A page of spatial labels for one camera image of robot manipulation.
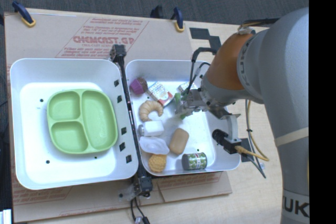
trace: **tin can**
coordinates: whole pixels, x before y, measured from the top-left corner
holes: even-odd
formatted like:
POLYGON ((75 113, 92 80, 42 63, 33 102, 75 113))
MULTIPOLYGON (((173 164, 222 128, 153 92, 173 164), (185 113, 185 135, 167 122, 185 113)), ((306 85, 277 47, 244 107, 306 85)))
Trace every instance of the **tin can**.
POLYGON ((205 153, 183 154, 182 166, 185 170, 204 169, 207 165, 205 153))

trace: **cardboard sheet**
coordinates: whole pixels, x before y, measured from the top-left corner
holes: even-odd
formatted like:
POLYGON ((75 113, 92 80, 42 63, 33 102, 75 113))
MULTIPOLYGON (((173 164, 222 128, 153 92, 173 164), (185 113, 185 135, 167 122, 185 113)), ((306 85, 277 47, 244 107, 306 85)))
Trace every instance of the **cardboard sheet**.
MULTIPOLYGON (((190 60, 192 56, 188 29, 178 33, 170 20, 28 11, 36 20, 33 28, 23 24, 19 14, 5 14, 7 71, 21 58, 108 59, 113 44, 126 45, 125 64, 133 59, 190 60)), ((128 201, 120 201, 118 190, 130 186, 130 180, 45 190, 24 188, 15 175, 13 143, 12 182, 15 222, 129 207, 128 201)), ((226 172, 156 178, 153 186, 151 198, 141 199, 142 204, 232 193, 226 172)))

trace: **green plate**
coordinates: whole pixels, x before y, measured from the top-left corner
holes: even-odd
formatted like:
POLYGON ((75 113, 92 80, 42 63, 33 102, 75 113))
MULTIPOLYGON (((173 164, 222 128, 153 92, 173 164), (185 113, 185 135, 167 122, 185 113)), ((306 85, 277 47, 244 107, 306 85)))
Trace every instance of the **green plate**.
POLYGON ((62 152, 83 154, 108 150, 118 139, 111 100, 92 89, 53 94, 47 105, 51 140, 62 152))

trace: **yellow cable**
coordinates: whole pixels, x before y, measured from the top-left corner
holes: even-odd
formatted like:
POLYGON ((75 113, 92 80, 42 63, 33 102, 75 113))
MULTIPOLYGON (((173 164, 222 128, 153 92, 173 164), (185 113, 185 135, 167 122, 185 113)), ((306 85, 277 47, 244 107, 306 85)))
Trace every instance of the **yellow cable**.
POLYGON ((253 152, 251 152, 251 151, 248 151, 247 149, 245 149, 244 147, 242 147, 242 146, 235 146, 235 150, 238 152, 238 153, 240 153, 240 154, 242 154, 242 153, 244 153, 244 154, 248 154, 248 155, 252 155, 252 156, 255 156, 255 157, 257 157, 257 158, 259 158, 259 159, 263 159, 264 161, 269 161, 269 159, 266 157, 266 158, 264 158, 264 157, 262 157, 262 156, 260 156, 260 155, 258 155, 258 154, 256 154, 256 153, 253 153, 253 152))
MULTIPOLYGON (((248 100, 248 105, 247 105, 247 116, 248 116, 247 117, 247 121, 248 121, 247 124, 248 124, 248 126, 250 126, 250 121, 249 121, 250 106, 251 106, 251 100, 248 100)), ((254 146, 256 147, 257 151, 263 156, 263 158, 261 158, 261 159, 268 162, 269 158, 263 152, 261 152, 261 150, 259 149, 257 143, 255 142, 251 132, 250 132, 250 136, 251 136, 251 140, 252 140, 254 146)))

